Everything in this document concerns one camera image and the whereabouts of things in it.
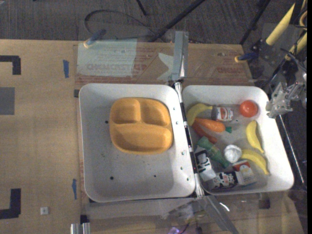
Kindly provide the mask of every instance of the orange carrot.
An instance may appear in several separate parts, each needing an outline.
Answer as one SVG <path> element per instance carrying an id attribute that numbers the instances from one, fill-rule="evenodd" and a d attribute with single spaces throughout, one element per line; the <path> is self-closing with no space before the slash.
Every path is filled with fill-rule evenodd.
<path id="1" fill-rule="evenodd" d="M 215 121 L 212 119 L 195 118 L 195 122 L 214 132 L 222 133 L 226 130 L 225 125 L 220 121 Z"/>
<path id="2" fill-rule="evenodd" d="M 194 122 L 192 125 L 195 133 L 198 134 L 199 137 L 203 137 L 205 136 L 212 144 L 216 144 L 217 143 L 217 138 L 213 137 L 211 135 L 209 135 L 208 133 L 206 133 L 197 122 Z"/>

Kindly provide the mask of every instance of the orange plate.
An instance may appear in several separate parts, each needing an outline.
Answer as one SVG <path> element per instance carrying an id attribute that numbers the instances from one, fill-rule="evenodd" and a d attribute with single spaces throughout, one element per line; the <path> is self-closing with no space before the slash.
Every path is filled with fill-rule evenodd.
<path id="1" fill-rule="evenodd" d="M 167 107 L 148 98 L 122 98 L 110 112 L 113 144 L 125 153 L 151 155 L 168 150 L 173 141 Z"/>

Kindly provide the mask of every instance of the red tomato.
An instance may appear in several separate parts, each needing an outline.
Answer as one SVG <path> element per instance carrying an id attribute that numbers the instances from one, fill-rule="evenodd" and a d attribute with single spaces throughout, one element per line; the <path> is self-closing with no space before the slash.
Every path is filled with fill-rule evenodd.
<path id="1" fill-rule="evenodd" d="M 239 112 L 244 117 L 253 117 L 258 113 L 258 105 L 252 100 L 246 100 L 240 104 Z"/>

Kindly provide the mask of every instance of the yellow banana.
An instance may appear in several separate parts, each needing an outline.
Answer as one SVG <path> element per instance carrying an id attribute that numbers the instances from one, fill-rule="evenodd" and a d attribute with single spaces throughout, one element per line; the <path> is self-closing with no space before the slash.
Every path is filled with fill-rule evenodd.
<path id="1" fill-rule="evenodd" d="M 258 140 L 258 137 L 256 135 L 256 129 L 257 122 L 255 120 L 253 120 L 247 125 L 246 128 L 247 140 L 252 147 L 258 149 L 261 153 L 264 153 L 264 150 L 262 149 L 260 141 Z"/>
<path id="2" fill-rule="evenodd" d="M 267 163 L 264 159 L 264 157 L 252 150 L 242 150 L 242 156 L 241 159 L 249 159 L 251 161 L 253 161 L 257 166 L 259 166 L 265 175 L 268 175 L 269 172 L 267 170 Z"/>
<path id="3" fill-rule="evenodd" d="M 201 113 L 207 109 L 212 110 L 212 108 L 213 108 L 212 106 L 206 106 L 203 103 L 197 103 L 193 107 L 191 107 L 186 114 L 187 123 L 189 124 L 189 126 L 193 125 L 195 118 L 199 113 Z"/>

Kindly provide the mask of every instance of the green bottle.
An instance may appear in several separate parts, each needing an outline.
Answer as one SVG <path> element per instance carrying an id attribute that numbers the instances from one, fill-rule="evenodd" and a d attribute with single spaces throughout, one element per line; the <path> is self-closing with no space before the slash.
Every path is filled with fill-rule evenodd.
<path id="1" fill-rule="evenodd" d="M 198 141 L 197 145 L 205 148 L 209 154 L 209 157 L 212 160 L 219 162 L 223 168 L 227 168 L 230 165 L 230 163 L 222 156 L 221 151 L 215 145 L 213 145 L 205 136 Z"/>

